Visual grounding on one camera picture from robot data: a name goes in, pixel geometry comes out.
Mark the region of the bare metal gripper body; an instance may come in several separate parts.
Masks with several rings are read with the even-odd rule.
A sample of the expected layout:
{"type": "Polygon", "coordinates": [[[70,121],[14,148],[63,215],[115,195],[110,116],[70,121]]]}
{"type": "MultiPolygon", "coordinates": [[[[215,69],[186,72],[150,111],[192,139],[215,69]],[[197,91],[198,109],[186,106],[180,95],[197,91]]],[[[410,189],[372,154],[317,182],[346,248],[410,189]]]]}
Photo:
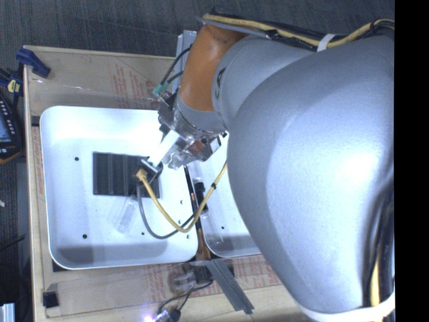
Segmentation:
{"type": "Polygon", "coordinates": [[[208,160],[220,148],[226,132],[216,112],[193,109],[178,94],[161,101],[158,121],[164,148],[160,162],[171,169],[208,160]]]}

